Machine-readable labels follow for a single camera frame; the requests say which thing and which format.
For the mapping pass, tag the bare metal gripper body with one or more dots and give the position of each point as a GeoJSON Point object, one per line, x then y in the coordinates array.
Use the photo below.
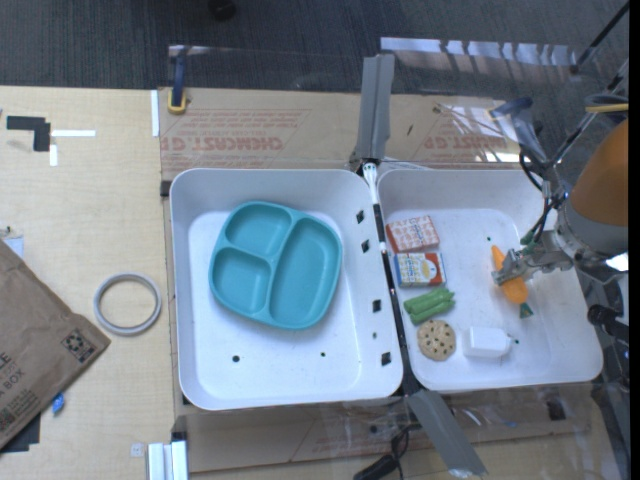
{"type": "Point", "coordinates": [547, 255]}

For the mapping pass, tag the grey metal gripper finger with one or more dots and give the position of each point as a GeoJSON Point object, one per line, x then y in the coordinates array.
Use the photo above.
{"type": "Point", "coordinates": [515, 259]}
{"type": "Point", "coordinates": [500, 275]}

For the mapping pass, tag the orange carrot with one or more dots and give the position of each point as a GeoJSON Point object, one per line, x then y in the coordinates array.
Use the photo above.
{"type": "Point", "coordinates": [517, 290]}

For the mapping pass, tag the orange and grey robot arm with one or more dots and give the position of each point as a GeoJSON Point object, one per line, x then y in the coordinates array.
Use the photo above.
{"type": "Point", "coordinates": [600, 178]}

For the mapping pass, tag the white plastic bottle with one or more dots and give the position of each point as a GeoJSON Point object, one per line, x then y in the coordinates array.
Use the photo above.
{"type": "Point", "coordinates": [485, 343]}

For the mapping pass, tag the green beans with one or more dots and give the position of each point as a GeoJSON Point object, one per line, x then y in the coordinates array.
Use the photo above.
{"type": "Point", "coordinates": [430, 305]}

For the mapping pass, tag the white blue and yellow carton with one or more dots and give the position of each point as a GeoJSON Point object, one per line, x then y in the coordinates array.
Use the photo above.
{"type": "Point", "coordinates": [420, 269]}

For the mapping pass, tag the white plastic tray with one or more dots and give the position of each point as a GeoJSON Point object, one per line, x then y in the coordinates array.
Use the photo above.
{"type": "Point", "coordinates": [550, 348]}
{"type": "Point", "coordinates": [280, 363]}

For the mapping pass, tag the tan chocolate chip biscuit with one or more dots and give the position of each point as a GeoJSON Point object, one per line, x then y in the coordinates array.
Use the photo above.
{"type": "Point", "coordinates": [436, 340]}

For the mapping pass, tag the orange and white carton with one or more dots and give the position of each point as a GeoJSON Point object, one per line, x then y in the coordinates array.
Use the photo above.
{"type": "Point", "coordinates": [412, 234]}

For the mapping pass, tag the blue divided plate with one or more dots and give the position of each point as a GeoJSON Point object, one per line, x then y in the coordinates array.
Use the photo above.
{"type": "Point", "coordinates": [305, 273]}

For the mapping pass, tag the brown cardboard board red print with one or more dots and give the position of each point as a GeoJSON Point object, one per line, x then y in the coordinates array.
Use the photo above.
{"type": "Point", "coordinates": [260, 133]}

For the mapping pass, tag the white tape roll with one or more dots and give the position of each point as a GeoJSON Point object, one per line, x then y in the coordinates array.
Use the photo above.
{"type": "Point", "coordinates": [100, 313]}

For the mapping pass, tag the brown paper bag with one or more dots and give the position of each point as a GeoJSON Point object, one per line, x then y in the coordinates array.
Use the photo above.
{"type": "Point", "coordinates": [35, 328]}

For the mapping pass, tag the black cylinder on white bracket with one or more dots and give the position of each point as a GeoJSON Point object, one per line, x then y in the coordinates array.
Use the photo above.
{"type": "Point", "coordinates": [607, 318]}

